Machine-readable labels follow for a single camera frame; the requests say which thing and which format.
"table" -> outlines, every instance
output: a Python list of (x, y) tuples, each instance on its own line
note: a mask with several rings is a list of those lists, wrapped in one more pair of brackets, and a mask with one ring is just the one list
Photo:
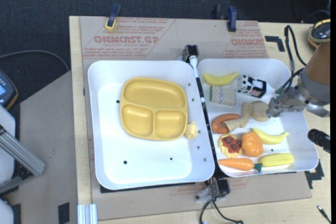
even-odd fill
[[(91, 182), (89, 170), (88, 140), (86, 129), (86, 109), (85, 98), (83, 96), (83, 68), (81, 54), (81, 34), (80, 17), (71, 16), (70, 26), (70, 46), (71, 46), (71, 69), (73, 87), (73, 107), (76, 142), (76, 164), (77, 164), (77, 192), (78, 204), (89, 205), (92, 203)], [(285, 44), (283, 30), (287, 24), (280, 23), (259, 23), (259, 28), (263, 36), (279, 36)], [(296, 35), (299, 51), (302, 59), (310, 59), (313, 48), (306, 42), (307, 34), (311, 25), (291, 24)], [(287, 54), (280, 54), (275, 43), (265, 42), (265, 47), (269, 58), (283, 61), (289, 67)], [(301, 68), (296, 56), (296, 69)], [(322, 119), (305, 111), (309, 128), (318, 129), (330, 134), (330, 119)], [(236, 206), (223, 209), (223, 214), (228, 218), (242, 219), (244, 223), (323, 223), (326, 220), (317, 209), (320, 205), (331, 217), (331, 169), (330, 154), (318, 147), (318, 154), (323, 168), (324, 177), (320, 181), (313, 182), (311, 190), (312, 198), (282, 202), (272, 202), (268, 204), (256, 204), (247, 206)], [(113, 219), (100, 221), (99, 223), (198, 223), (199, 210), (187, 211), (171, 214), (161, 214), (143, 216), (126, 219)], [(223, 222), (221, 216), (215, 209), (206, 210), (204, 220), (210, 223)]]

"yellow plate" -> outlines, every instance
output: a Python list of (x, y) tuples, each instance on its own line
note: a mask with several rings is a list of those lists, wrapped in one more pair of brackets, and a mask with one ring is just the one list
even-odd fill
[(150, 140), (175, 140), (187, 127), (185, 91), (166, 80), (130, 79), (122, 88), (120, 118), (130, 135)]

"pumpkin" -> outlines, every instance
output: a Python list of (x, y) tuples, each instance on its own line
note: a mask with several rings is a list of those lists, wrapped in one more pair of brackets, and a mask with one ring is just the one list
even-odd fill
[(264, 148), (262, 147), (262, 140), (255, 132), (247, 132), (243, 134), (242, 148), (246, 156), (258, 157), (264, 153)]

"orange carrot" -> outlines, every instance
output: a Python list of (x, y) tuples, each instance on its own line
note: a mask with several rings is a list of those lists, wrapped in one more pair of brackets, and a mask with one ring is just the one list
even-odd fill
[(218, 163), (237, 170), (250, 171), (255, 168), (258, 171), (261, 170), (261, 164), (254, 164), (249, 158), (228, 158), (219, 159)]
[(239, 118), (240, 115), (235, 113), (226, 113), (220, 115), (211, 121), (211, 130), (216, 134), (227, 134), (229, 132), (229, 129), (223, 122), (236, 120)]

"corn cob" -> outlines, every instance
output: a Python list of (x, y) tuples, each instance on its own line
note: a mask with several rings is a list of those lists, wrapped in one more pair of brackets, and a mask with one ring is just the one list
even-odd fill
[(263, 167), (291, 164), (294, 162), (294, 156), (291, 153), (274, 153), (261, 157), (259, 162)]

